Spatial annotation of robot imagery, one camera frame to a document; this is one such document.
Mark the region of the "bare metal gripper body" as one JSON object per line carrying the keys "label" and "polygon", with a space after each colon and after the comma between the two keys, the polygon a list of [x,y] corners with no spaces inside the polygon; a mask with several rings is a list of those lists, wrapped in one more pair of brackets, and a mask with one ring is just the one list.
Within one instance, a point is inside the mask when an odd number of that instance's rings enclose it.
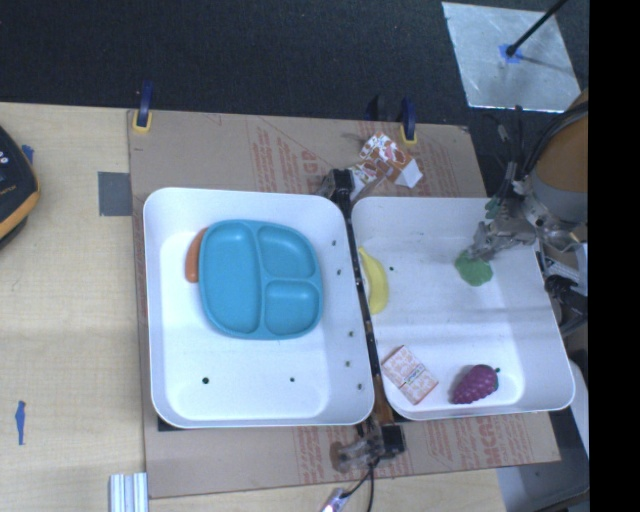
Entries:
{"label": "bare metal gripper body", "polygon": [[547,213],[537,203],[506,199],[488,228],[491,248],[510,248],[515,245],[531,245],[548,220]]}

